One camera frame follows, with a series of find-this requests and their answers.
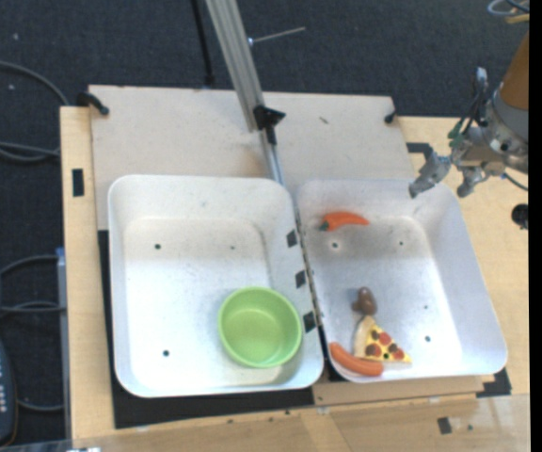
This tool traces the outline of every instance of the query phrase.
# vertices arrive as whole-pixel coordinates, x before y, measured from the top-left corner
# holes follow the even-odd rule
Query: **wooden table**
[[[530,447],[528,233],[510,218],[513,207],[527,202],[528,195],[498,179],[478,186],[460,203],[508,346],[511,395],[476,398],[475,392],[492,377],[404,383],[372,395],[355,384],[321,379],[313,387],[315,407],[115,429],[97,242],[92,112],[69,106],[60,113],[76,446],[113,444],[115,450],[133,450],[139,444],[168,450],[172,444],[173,450],[317,451],[368,450],[370,444],[378,450]],[[447,153],[446,134],[453,124],[454,119],[400,118],[393,127],[406,142],[429,143]],[[410,159],[413,172],[421,166],[422,155],[411,154]],[[80,199],[74,196],[73,170],[83,173]],[[445,183],[455,189],[460,180],[452,171]]]

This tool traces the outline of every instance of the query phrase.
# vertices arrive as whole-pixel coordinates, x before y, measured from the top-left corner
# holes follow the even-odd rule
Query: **brown toy mushroom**
[[[377,303],[375,302],[372,290],[363,286],[357,292],[357,301],[352,305],[355,312],[362,312],[364,315],[373,316],[377,313]]]

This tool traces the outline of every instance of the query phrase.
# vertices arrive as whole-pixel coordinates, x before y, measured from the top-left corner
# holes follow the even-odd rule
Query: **metal pole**
[[[213,20],[225,63],[227,64],[233,87],[237,92],[242,112],[250,131],[260,127],[254,116],[254,109],[264,106],[263,91],[259,76],[254,67],[250,45],[242,23],[242,17],[236,0],[205,0]],[[262,143],[267,165],[275,181],[283,182],[283,174],[279,164],[274,142],[269,141],[268,133],[261,132]]]
[[[279,32],[277,34],[271,34],[271,35],[265,35],[264,37],[258,37],[257,39],[253,39],[251,37],[248,38],[248,45],[252,47],[255,43],[259,43],[260,41],[267,41],[267,40],[273,40],[278,39],[279,37],[286,37],[288,35],[293,35],[298,32],[304,32],[307,29],[306,26],[300,26],[299,28],[293,28],[292,30],[285,30],[283,32]]]

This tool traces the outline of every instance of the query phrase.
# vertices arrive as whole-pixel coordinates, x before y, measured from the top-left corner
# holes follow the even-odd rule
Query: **green bowl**
[[[294,357],[302,340],[294,305],[270,288],[249,286],[234,291],[218,312],[223,347],[238,363],[270,368]]]

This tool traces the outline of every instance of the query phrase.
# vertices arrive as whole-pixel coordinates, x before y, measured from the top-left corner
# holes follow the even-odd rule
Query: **pizza slice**
[[[359,358],[384,363],[411,363],[411,357],[369,315],[359,322],[354,345],[354,355]]]

